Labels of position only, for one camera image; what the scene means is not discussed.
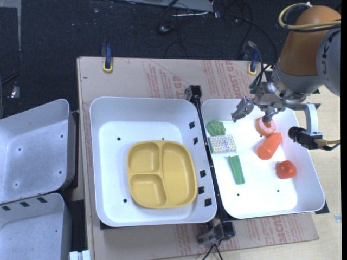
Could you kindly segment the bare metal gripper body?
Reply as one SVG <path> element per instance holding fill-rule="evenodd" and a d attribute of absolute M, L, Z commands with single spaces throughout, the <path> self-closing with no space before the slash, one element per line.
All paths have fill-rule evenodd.
<path fill-rule="evenodd" d="M 286 108 L 301 110 L 301 100 L 307 97 L 307 87 L 298 82 L 261 82 L 253 87 L 254 103 L 267 115 Z"/>

